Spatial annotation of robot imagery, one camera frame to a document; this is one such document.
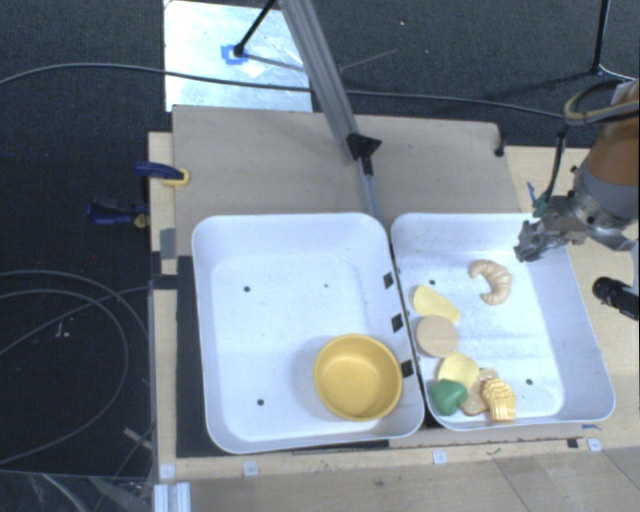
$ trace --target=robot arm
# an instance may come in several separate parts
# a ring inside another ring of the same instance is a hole
[[[534,203],[534,224],[525,222],[515,247],[520,261],[535,261],[549,249],[569,242],[582,244],[587,237],[614,251],[631,251],[635,267],[633,287],[600,278],[594,284],[596,297],[638,319],[638,242],[629,240],[624,229],[638,220],[638,81],[619,85],[612,105],[580,113],[574,110],[594,88],[573,98],[565,106],[567,126],[601,124],[596,142],[576,172],[573,189],[566,196],[552,196],[563,147],[560,134],[552,182]]]

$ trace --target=dark background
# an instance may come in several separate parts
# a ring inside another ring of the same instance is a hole
[[[218,2],[261,6],[262,2]],[[602,79],[589,75],[598,0],[323,0],[316,7],[347,88],[430,93],[508,102],[560,112]],[[638,75],[640,3],[612,2],[602,62]],[[64,62],[163,67],[161,0],[4,0],[0,80]],[[514,145],[555,143],[557,120],[489,107],[424,100],[353,98],[356,113],[496,122]],[[87,203],[101,195],[144,202],[133,175],[146,159],[149,131],[169,130],[161,77],[129,71],[60,70],[0,86],[0,272],[53,269],[116,290],[150,278],[148,232],[95,226]],[[588,147],[592,130],[569,145]],[[0,294],[62,288],[92,297],[91,286],[61,278],[0,278]],[[129,297],[146,318],[144,293]],[[78,301],[34,295],[0,301],[0,349]],[[150,422],[147,344],[130,315],[114,307],[129,335],[131,369],[114,407],[90,429],[55,448],[6,464],[71,474],[113,474]],[[51,441],[87,421],[109,399],[122,368],[119,338],[100,312],[78,314],[0,358],[0,460]],[[141,476],[140,450],[123,468]]]

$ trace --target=white tray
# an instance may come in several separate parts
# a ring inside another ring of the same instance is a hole
[[[613,411],[613,388],[566,248],[548,251],[534,263],[518,262],[513,246],[524,220],[531,216],[406,214],[393,223],[391,239],[412,332],[420,320],[413,292],[433,281],[433,288],[462,313],[456,324],[460,352],[480,367],[494,368],[517,396],[517,419],[496,423],[486,413],[442,417],[427,393],[431,413],[447,428],[597,421]],[[513,275],[504,304],[488,306],[480,299],[488,284],[467,273],[477,259],[494,260]],[[427,387],[440,361],[419,355]]]
[[[206,424],[218,446],[372,441],[421,425],[416,373],[391,414],[364,423],[334,416],[314,387],[316,355],[338,335],[373,336],[400,363],[413,360],[406,326],[394,332],[403,310],[380,223],[359,213],[211,217],[192,248]]]

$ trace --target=yellow bowl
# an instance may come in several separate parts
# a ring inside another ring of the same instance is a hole
[[[327,409],[351,421],[386,416],[402,395],[402,373],[393,352],[363,334],[339,336],[322,347],[313,378]]]

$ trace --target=wooden table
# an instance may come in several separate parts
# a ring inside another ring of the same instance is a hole
[[[544,189],[553,153],[551,148],[506,148],[522,211],[530,209],[526,183]],[[585,155],[586,150],[566,151],[557,191],[571,188],[568,169]],[[173,134],[150,134],[149,159],[174,164]],[[160,250],[161,233],[176,226],[175,194],[173,188],[150,180],[153,251]],[[637,237],[637,226],[629,236]],[[601,305],[591,293],[600,276],[631,282],[630,258],[591,241],[569,252],[616,392],[612,416],[594,425],[506,429],[510,432],[500,435],[420,431],[384,450],[177,458],[177,294],[155,290],[151,358],[159,482],[191,482],[192,509],[198,511],[637,510],[638,324]],[[163,258],[161,266],[163,274],[176,273],[174,258]],[[577,447],[569,447],[567,439]],[[602,449],[594,451],[597,442]],[[437,464],[443,453],[446,463]],[[259,475],[244,476],[245,463],[257,463]]]

